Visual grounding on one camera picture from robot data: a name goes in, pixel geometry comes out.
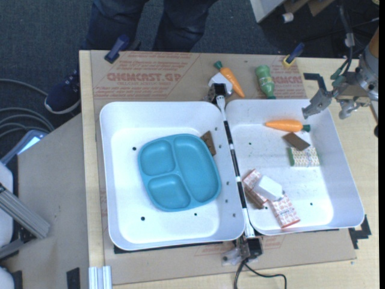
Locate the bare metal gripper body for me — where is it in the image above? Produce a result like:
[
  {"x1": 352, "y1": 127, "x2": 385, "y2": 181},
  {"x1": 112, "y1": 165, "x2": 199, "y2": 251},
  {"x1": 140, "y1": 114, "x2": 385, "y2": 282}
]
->
[{"x1": 331, "y1": 67, "x2": 380, "y2": 107}]

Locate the orange carrot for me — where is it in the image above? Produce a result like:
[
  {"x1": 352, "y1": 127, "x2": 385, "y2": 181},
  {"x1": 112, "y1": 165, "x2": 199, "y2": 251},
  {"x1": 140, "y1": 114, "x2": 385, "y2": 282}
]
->
[
  {"x1": 265, "y1": 119, "x2": 311, "y2": 133},
  {"x1": 214, "y1": 60, "x2": 245, "y2": 98}
]

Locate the brown flat chocolate bar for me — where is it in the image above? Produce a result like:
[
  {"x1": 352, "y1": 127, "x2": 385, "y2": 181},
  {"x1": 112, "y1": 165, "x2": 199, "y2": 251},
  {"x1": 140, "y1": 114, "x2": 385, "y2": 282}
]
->
[{"x1": 282, "y1": 132, "x2": 311, "y2": 152}]

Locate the green and white patterned packet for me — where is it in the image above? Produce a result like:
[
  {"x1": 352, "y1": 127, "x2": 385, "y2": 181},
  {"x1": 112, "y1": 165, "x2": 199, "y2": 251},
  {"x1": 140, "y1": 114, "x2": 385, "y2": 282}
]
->
[{"x1": 286, "y1": 146, "x2": 321, "y2": 168}]

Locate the green plastic bottle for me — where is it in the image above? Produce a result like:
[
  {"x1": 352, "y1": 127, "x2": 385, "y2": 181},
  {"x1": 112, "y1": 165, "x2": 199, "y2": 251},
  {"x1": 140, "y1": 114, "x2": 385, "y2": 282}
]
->
[{"x1": 254, "y1": 64, "x2": 277, "y2": 100}]

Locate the white plastic tray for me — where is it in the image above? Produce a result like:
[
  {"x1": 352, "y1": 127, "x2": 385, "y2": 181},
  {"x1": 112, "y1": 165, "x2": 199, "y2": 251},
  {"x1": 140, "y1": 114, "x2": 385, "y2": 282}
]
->
[
  {"x1": 224, "y1": 98, "x2": 366, "y2": 236},
  {"x1": 99, "y1": 101, "x2": 246, "y2": 251}
]

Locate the thin black and white rod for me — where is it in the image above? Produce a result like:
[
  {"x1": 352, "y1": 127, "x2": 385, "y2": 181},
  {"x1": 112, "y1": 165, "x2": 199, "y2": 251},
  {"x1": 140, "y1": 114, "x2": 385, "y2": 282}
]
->
[{"x1": 216, "y1": 96, "x2": 256, "y2": 238}]

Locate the orange and white carton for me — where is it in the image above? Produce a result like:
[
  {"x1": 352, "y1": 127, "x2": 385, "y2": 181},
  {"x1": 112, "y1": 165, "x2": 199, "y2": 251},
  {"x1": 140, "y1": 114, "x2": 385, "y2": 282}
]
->
[
  {"x1": 242, "y1": 169, "x2": 269, "y2": 205},
  {"x1": 269, "y1": 192, "x2": 301, "y2": 229}
]

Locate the small white carton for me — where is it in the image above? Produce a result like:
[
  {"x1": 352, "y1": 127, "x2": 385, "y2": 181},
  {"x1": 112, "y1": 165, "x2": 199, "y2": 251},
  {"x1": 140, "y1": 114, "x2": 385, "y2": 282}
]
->
[{"x1": 208, "y1": 72, "x2": 235, "y2": 96}]

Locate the brown biscuit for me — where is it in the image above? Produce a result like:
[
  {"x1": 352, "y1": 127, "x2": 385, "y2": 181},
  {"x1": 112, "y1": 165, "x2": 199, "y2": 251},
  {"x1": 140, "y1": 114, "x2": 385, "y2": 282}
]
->
[{"x1": 200, "y1": 130, "x2": 218, "y2": 157}]

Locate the blue divided plate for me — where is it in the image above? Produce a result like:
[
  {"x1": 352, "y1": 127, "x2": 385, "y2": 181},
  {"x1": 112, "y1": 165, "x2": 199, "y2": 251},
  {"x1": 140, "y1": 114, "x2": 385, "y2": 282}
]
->
[{"x1": 137, "y1": 133, "x2": 223, "y2": 213}]

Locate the brown cardboard board red print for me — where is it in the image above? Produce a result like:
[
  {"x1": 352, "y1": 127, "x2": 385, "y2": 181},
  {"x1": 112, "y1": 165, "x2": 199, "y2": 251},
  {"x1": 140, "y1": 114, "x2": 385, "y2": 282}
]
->
[{"x1": 90, "y1": 50, "x2": 357, "y2": 285}]

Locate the person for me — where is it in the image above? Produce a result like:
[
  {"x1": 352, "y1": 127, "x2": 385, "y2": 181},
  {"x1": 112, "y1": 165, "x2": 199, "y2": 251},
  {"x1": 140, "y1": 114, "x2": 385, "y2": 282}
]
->
[{"x1": 44, "y1": 0, "x2": 283, "y2": 114}]

